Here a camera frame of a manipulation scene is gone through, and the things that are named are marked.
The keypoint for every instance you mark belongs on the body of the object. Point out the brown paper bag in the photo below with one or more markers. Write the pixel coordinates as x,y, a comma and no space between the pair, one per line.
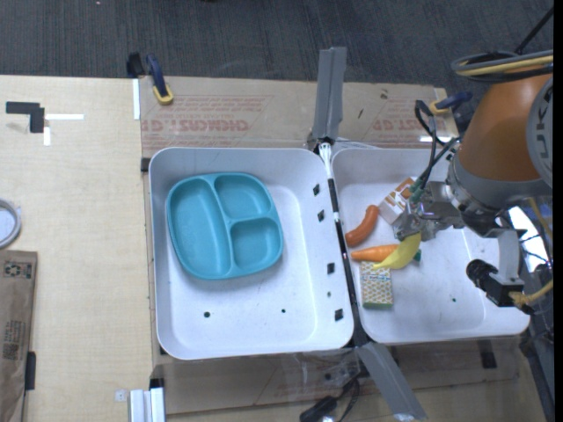
15,323

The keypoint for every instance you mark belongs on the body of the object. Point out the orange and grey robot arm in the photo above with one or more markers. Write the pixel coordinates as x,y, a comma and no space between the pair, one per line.
497,139

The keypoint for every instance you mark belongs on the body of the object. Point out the yellow banana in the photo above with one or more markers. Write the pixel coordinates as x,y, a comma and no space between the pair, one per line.
402,253

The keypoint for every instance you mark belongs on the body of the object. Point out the black cylinder on white bracket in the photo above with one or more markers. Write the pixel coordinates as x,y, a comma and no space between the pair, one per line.
499,286

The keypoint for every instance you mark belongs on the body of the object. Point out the brown cardboard board red print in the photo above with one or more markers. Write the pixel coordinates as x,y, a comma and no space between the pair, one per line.
220,108

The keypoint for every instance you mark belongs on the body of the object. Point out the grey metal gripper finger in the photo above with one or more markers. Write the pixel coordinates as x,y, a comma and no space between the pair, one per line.
430,232
405,226

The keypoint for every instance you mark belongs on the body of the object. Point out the white plastic tray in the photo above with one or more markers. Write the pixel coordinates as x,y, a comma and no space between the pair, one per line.
440,288
246,315

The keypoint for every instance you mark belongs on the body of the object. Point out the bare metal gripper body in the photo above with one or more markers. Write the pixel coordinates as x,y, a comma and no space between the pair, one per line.
440,207

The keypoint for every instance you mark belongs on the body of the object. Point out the orange sausage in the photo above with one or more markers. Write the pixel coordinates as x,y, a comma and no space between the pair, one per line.
363,229

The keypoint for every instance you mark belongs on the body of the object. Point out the blue divided plate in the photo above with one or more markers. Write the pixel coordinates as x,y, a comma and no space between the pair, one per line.
224,224

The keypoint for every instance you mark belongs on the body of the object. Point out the orange carrot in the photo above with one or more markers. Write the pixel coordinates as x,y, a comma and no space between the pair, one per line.
371,253

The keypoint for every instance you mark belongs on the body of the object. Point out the yellow patterned packet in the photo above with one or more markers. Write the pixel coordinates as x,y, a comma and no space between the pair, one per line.
377,286

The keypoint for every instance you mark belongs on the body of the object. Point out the white and orange carton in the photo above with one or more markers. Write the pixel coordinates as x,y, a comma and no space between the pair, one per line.
391,205

